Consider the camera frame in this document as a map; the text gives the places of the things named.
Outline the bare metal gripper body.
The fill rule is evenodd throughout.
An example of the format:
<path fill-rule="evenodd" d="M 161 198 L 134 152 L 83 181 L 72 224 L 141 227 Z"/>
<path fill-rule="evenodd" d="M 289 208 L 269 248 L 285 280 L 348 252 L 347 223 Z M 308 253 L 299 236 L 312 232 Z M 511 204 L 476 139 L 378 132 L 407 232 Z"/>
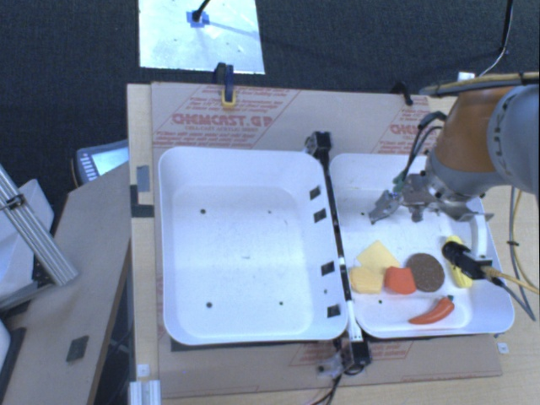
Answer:
<path fill-rule="evenodd" d="M 401 191 L 401 204 L 408 210 L 424 205 L 424 213 L 443 213 L 453 220 L 469 220 L 473 211 L 470 197 L 453 192 L 441 179 L 428 173 L 408 175 Z"/>

